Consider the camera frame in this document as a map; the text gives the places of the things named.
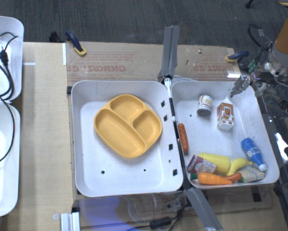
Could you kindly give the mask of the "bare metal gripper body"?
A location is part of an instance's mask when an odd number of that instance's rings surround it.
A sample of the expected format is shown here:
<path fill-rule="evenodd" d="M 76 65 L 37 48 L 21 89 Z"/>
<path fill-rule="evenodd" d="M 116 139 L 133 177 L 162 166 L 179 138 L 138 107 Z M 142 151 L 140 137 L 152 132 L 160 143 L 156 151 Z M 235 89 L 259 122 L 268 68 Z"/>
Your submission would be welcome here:
<path fill-rule="evenodd" d="M 250 74 L 252 82 L 261 82 L 270 85 L 282 85 L 288 88 L 288 64 L 269 61 L 266 63 L 267 71 Z"/>

